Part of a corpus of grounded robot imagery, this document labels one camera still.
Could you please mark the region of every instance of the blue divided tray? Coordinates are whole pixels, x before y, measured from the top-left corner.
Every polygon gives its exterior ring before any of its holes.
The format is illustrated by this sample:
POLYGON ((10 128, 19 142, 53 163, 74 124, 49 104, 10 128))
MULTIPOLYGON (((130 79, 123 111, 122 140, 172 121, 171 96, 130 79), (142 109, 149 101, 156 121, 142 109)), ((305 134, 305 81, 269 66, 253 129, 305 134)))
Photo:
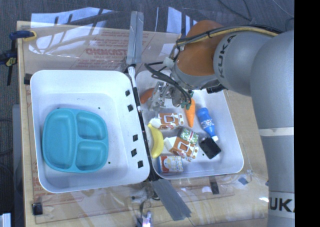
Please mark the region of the blue divided tray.
POLYGON ((63 172, 94 172, 106 164, 108 152, 108 129, 99 115, 57 108, 46 117, 42 155, 51 168, 63 172))

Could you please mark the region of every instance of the small carton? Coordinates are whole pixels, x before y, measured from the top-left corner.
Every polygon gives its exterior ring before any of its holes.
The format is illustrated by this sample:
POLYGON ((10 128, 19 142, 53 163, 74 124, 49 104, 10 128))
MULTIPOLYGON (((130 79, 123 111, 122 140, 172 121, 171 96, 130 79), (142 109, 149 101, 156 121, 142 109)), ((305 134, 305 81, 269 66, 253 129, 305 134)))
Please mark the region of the small carton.
POLYGON ((199 147, 194 143, 183 140, 178 136, 166 137, 164 145, 169 152, 181 156, 189 162, 197 157, 199 151, 199 147))
POLYGON ((150 120, 153 127, 160 130, 173 130, 185 124, 184 116, 181 113, 159 113, 158 117, 150 120))
POLYGON ((158 157, 160 174, 181 173, 184 171, 180 156, 161 155, 158 157))
POLYGON ((199 135, 186 127, 182 127, 179 130, 178 137, 194 145, 196 145, 199 140, 199 135))

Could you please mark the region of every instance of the carrot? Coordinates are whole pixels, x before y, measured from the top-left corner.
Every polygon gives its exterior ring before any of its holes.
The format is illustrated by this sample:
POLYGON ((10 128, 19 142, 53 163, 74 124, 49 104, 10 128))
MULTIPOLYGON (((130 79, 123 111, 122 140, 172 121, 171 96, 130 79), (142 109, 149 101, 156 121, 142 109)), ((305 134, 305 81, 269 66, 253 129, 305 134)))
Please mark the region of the carrot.
POLYGON ((155 88, 149 88, 140 96, 140 103, 144 104, 152 96, 152 92, 155 88))
POLYGON ((188 120, 189 127, 192 128, 194 126, 195 114, 196 114, 196 102, 193 98, 191 98, 190 108, 184 108, 184 112, 186 115, 186 119, 188 120))

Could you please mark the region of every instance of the blue bottle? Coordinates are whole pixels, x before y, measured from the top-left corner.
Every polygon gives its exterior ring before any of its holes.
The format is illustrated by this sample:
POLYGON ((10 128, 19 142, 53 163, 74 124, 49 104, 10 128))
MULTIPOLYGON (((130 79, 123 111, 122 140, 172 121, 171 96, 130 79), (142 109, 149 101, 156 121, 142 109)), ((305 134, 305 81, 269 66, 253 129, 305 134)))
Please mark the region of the blue bottle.
POLYGON ((206 107, 198 109, 196 111, 196 115, 200 121, 202 129, 206 131, 215 142, 218 141, 218 137, 215 133, 215 124, 209 115, 208 109, 206 107))

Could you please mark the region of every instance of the banana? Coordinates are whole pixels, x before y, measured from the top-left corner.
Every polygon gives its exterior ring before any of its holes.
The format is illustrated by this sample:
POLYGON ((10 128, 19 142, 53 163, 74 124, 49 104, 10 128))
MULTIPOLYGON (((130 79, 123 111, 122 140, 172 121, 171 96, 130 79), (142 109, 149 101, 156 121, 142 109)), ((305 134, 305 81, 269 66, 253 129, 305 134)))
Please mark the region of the banana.
POLYGON ((153 147, 151 150, 151 157, 155 159, 162 153, 164 149, 164 146, 165 146, 164 136, 159 129, 153 127, 150 123, 148 124, 148 127, 150 128, 152 137, 153 137, 153 147))

